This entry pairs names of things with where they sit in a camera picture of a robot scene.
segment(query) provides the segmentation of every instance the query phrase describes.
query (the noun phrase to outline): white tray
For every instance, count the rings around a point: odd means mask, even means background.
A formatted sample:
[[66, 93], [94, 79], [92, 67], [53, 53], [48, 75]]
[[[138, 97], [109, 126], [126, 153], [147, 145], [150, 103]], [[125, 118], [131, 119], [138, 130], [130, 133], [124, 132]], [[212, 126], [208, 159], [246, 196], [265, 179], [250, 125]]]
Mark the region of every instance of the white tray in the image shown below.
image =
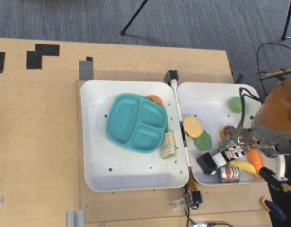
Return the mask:
[[[212, 138], [212, 148], [207, 151], [200, 151], [194, 144], [191, 137], [186, 136], [190, 161], [195, 179], [204, 185], [226, 185], [242, 183], [264, 183], [262, 178], [256, 179], [252, 174], [241, 171], [239, 183], [219, 183], [218, 176], [209, 176], [200, 168], [196, 159], [209, 152], [212, 156], [217, 153], [216, 145], [221, 141], [220, 132], [226, 125], [236, 127], [241, 119], [241, 113], [235, 113], [230, 109], [230, 101], [239, 97], [239, 88], [244, 87], [252, 94], [258, 93], [249, 85], [245, 84], [222, 84], [222, 83], [182, 83], [178, 87], [178, 97], [182, 117], [196, 116], [202, 127]], [[253, 99], [245, 97], [245, 119], [244, 127], [250, 128], [251, 116], [255, 116], [261, 104]], [[261, 153], [262, 163], [265, 167], [276, 171], [276, 161], [267, 158]], [[240, 160], [249, 161], [247, 155]]]
[[[229, 108], [233, 97], [239, 96], [239, 87], [245, 87], [254, 95], [257, 92], [248, 85], [221, 83], [183, 83], [178, 87], [178, 97], [183, 118], [197, 116], [203, 128], [210, 134], [213, 147], [209, 152], [217, 153], [215, 145], [221, 141], [220, 131], [226, 125], [237, 126], [241, 117]], [[140, 96], [157, 95], [167, 113], [167, 131], [173, 131], [177, 155], [162, 159], [160, 149], [152, 153], [135, 152], [111, 142], [106, 135], [106, 117], [117, 96], [132, 93]], [[128, 82], [93, 80], [81, 88], [81, 106], [84, 141], [85, 180], [97, 192], [178, 188], [187, 183], [188, 168], [175, 97], [172, 88], [162, 82]], [[250, 116], [254, 116], [260, 103], [246, 97], [245, 127], [250, 127]], [[206, 151], [199, 151], [192, 138], [186, 137], [194, 177], [204, 185], [226, 185], [219, 183], [216, 175], [203, 173], [196, 159]], [[275, 159], [261, 154], [265, 167], [276, 171]], [[252, 175], [241, 172], [242, 183], [264, 183]]]
[[[160, 149], [135, 152], [111, 142], [106, 118], [115, 98], [123, 93], [157, 95], [163, 102], [167, 131], [175, 133], [177, 155], [163, 160]], [[188, 169], [173, 90], [162, 82], [88, 81], [81, 88], [85, 180], [98, 192], [178, 188]]]

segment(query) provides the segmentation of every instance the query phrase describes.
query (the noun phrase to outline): tripod leg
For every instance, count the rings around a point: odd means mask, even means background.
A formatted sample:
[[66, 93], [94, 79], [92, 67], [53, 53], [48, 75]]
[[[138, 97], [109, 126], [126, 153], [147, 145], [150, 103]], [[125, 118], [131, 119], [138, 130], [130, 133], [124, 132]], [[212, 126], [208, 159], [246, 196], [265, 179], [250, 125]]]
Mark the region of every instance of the tripod leg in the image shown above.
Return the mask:
[[291, 2], [289, 4], [289, 9], [288, 9], [288, 14], [287, 14], [287, 18], [286, 18], [285, 28], [284, 28], [284, 32], [283, 32], [283, 35], [281, 37], [281, 40], [285, 40], [286, 39], [286, 33], [287, 33], [287, 29], [288, 29], [288, 24], [289, 24], [290, 18], [291, 18]]
[[135, 14], [133, 15], [133, 17], [131, 18], [131, 20], [128, 22], [128, 24], [125, 26], [125, 28], [123, 30], [121, 30], [120, 34], [121, 35], [125, 35], [126, 30], [128, 29], [128, 27], [131, 25], [131, 23], [134, 21], [134, 19], [138, 16], [138, 14], [140, 13], [140, 11], [142, 10], [142, 8], [144, 7], [144, 5], [147, 3], [148, 0], [144, 0], [143, 3], [141, 4], [141, 6], [138, 8], [138, 10], [135, 12]]

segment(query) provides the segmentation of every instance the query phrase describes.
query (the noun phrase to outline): blue handle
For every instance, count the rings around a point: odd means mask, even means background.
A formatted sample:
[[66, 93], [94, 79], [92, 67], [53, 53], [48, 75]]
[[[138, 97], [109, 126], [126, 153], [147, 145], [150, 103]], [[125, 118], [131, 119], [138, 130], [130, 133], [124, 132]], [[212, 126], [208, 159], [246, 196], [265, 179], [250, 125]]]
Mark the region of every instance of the blue handle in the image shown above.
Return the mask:
[[275, 214], [278, 220], [283, 222], [287, 218], [286, 215], [283, 213], [283, 211], [273, 202], [270, 202], [269, 200], [265, 200], [264, 203], [271, 210], [271, 212]]

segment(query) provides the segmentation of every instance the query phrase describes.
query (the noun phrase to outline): teal divided plate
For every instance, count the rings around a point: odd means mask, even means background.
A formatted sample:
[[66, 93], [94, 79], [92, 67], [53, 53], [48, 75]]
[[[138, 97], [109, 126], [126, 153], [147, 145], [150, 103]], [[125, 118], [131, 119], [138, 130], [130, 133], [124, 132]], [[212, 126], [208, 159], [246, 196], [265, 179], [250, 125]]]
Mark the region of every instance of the teal divided plate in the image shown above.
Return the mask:
[[161, 145], [166, 124], [160, 105], [138, 95], [121, 94], [107, 117], [106, 134], [119, 146], [149, 153]]

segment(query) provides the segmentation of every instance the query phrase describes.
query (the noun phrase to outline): green ball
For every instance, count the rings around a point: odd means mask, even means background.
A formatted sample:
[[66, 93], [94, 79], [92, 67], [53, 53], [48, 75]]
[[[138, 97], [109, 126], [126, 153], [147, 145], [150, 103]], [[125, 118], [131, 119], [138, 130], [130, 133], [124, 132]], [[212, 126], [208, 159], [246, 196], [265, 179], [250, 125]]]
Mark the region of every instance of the green ball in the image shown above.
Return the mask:
[[230, 102], [230, 108], [232, 109], [232, 111], [240, 113], [242, 111], [241, 99], [239, 97], [233, 98]]

